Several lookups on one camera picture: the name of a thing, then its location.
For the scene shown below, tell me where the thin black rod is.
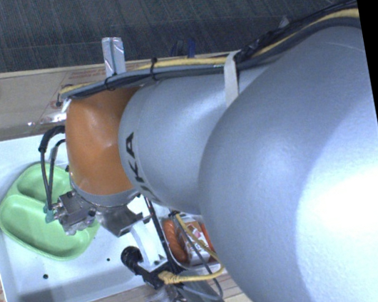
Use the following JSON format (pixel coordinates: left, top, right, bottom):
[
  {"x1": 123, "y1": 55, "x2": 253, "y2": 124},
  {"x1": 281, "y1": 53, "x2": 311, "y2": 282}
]
[{"x1": 143, "y1": 192, "x2": 185, "y2": 287}]

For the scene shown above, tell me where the orange sausage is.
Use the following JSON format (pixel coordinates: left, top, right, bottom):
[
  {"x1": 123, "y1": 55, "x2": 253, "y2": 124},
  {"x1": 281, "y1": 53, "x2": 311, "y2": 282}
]
[{"x1": 160, "y1": 216, "x2": 190, "y2": 265}]

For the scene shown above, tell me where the black cylinder on white bracket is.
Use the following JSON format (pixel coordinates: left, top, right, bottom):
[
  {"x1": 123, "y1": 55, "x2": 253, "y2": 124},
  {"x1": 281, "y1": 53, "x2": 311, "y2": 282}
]
[{"x1": 114, "y1": 217, "x2": 174, "y2": 296}]

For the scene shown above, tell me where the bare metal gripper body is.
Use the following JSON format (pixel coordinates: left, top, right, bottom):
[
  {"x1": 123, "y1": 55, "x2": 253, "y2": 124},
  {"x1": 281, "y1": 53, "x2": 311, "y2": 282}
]
[{"x1": 51, "y1": 178, "x2": 154, "y2": 248}]

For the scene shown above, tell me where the green divided plate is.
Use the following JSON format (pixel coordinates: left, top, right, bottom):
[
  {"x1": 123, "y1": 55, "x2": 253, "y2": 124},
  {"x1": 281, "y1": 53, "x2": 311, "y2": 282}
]
[{"x1": 0, "y1": 154, "x2": 106, "y2": 272}]

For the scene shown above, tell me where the red and white packet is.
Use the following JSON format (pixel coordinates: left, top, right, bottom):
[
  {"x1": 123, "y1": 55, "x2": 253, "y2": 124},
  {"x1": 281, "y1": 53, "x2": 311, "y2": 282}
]
[{"x1": 179, "y1": 217, "x2": 217, "y2": 267}]

